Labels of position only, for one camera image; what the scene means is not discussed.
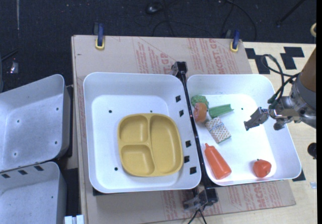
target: tomato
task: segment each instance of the tomato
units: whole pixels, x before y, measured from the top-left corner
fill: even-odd
[[[193,116],[196,122],[203,122],[207,117],[207,105],[203,102],[197,102],[193,111]]]
[[[271,172],[272,164],[265,160],[257,160],[254,162],[253,171],[259,178],[266,177]]]

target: red bottle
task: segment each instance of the red bottle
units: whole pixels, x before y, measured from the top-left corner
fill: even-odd
[[[216,179],[223,179],[231,174],[231,168],[214,146],[206,143],[205,155]]]

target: white tray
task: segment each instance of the white tray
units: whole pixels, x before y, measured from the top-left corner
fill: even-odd
[[[96,190],[102,193],[179,190],[199,184],[199,158],[184,88],[178,78],[169,74],[92,73],[84,80],[84,97],[89,175]],[[189,156],[189,161],[168,176],[135,177],[122,168],[117,127],[127,115],[151,112],[175,121],[183,156]]]
[[[0,222],[61,224],[66,183],[54,162],[0,173]]]
[[[271,82],[259,74],[195,75],[187,80],[189,97],[204,95],[209,107],[230,104],[234,111],[221,115],[231,138],[217,144],[207,128],[198,123],[201,148],[205,143],[215,146],[230,165],[232,173],[217,180],[204,156],[208,177],[221,186],[292,179],[301,173],[301,163],[287,126],[275,131],[275,120],[246,131],[244,121],[250,119],[258,107],[268,108],[267,100],[275,93]],[[256,159],[272,164],[270,174],[257,178],[252,172]]]
[[[58,158],[69,147],[70,97],[64,78],[0,94],[0,172]]]

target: dark background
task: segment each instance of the dark background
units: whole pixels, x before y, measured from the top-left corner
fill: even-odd
[[[164,10],[145,13],[159,1]],[[92,35],[95,22],[104,35],[221,38],[238,29],[252,42],[315,43],[316,0],[305,0],[280,27],[276,22],[301,0],[0,0],[0,55],[7,91],[55,73],[72,84],[72,35]],[[13,62],[18,73],[10,73]]]

